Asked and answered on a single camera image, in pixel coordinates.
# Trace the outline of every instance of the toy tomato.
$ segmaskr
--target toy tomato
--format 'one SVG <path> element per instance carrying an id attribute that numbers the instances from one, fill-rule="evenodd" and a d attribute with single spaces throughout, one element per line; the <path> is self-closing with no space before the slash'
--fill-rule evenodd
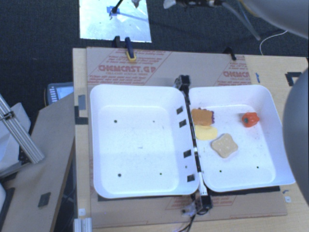
<path id="1" fill-rule="evenodd" d="M 245 113 L 241 120 L 245 127 L 251 127 L 256 125 L 260 118 L 256 113 Z"/>

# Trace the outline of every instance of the dark floor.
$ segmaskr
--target dark floor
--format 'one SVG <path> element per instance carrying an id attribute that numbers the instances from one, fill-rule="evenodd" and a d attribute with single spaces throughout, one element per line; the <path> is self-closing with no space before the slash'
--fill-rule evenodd
<path id="1" fill-rule="evenodd" d="M 236 54 L 260 54 L 260 42 L 224 8 L 164 10 L 163 1 L 147 0 L 153 42 L 133 47 L 221 53 L 230 46 Z M 238 9 L 235 2 L 230 4 Z M 250 14 L 248 18 L 262 39 L 283 32 Z M 0 32 L 0 93 L 9 105 L 22 102 L 32 121 L 44 107 L 47 85 L 72 81 L 73 48 L 111 46 L 109 41 L 80 39 L 79 0 L 0 0 Z M 308 57 L 308 40 L 286 33 L 266 41 L 263 52 Z M 73 197 L 71 191 L 66 194 Z M 72 210 L 69 200 L 64 199 L 64 210 Z M 70 215 L 65 212 L 63 220 Z M 65 225 L 61 222 L 56 231 Z"/>

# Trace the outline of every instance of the blue mark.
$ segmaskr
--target blue mark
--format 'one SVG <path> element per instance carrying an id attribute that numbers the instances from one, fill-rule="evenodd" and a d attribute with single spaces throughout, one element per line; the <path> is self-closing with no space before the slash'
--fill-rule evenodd
<path id="1" fill-rule="evenodd" d="M 106 7 L 106 11 L 108 14 L 110 14 L 110 12 L 112 11 L 113 9 L 113 6 L 109 6 L 109 7 Z M 112 13 L 111 15 L 119 15 L 120 14 L 120 9 L 118 8 L 117 9 L 117 12 L 116 13 Z"/>
<path id="2" fill-rule="evenodd" d="M 259 74 L 256 72 L 255 75 L 256 75 L 257 82 L 260 83 Z"/>

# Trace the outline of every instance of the wooden table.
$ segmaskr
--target wooden table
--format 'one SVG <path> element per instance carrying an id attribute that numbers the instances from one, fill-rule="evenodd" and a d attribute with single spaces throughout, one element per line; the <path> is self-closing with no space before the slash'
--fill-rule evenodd
<path id="1" fill-rule="evenodd" d="M 252 84 L 260 84 L 269 89 L 273 96 L 278 114 L 282 121 L 285 101 L 291 87 L 288 85 L 285 74 L 287 72 L 303 72 L 308 68 L 305 58 L 245 56 Z M 74 49 L 74 92 L 75 106 L 78 105 L 80 94 L 87 94 L 86 49 Z M 80 117 L 88 117 L 87 110 L 79 111 Z M 79 218 L 90 217 L 89 191 L 89 147 L 88 127 L 76 126 L 76 166 L 77 166 L 77 203 L 78 209 L 84 209 Z M 288 215 L 280 217 L 261 217 L 247 219 L 230 219 L 194 222 L 192 232 L 294 232 L 307 231 L 309 228 L 309 207 L 304 200 L 297 184 L 282 186 L 281 190 L 288 190 L 285 196 L 291 198 L 286 203 Z M 157 232 L 175 231 L 175 224 L 160 224 L 147 226 L 130 226 L 117 228 L 93 229 L 95 232 Z"/>

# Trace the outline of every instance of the white tray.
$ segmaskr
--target white tray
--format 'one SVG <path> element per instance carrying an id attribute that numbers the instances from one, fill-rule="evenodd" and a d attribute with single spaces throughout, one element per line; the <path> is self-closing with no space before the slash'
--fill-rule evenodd
<path id="1" fill-rule="evenodd" d="M 287 185 L 295 182 L 283 144 L 281 122 L 270 92 L 261 85 L 199 87 L 189 93 L 191 106 L 214 111 L 218 136 L 229 133 L 239 146 L 221 158 L 211 141 L 197 140 L 203 179 L 217 192 Z M 260 121 L 244 127 L 241 117 L 256 112 Z"/>
<path id="2" fill-rule="evenodd" d="M 223 159 L 211 149 L 211 141 L 197 140 L 203 179 L 210 189 L 223 192 L 295 182 L 281 123 L 266 88 L 201 87 L 191 89 L 189 97 L 191 109 L 214 111 L 218 136 L 229 133 L 239 146 Z M 253 111 L 260 121 L 246 128 L 241 117 Z M 193 142 L 179 90 L 95 86 L 90 93 L 90 114 L 94 186 L 99 195 L 124 198 L 196 191 L 199 180 Z"/>
<path id="3" fill-rule="evenodd" d="M 90 105 L 99 195 L 187 195 L 197 189 L 190 125 L 179 90 L 99 85 L 91 91 Z M 188 150 L 191 155 L 184 157 Z"/>

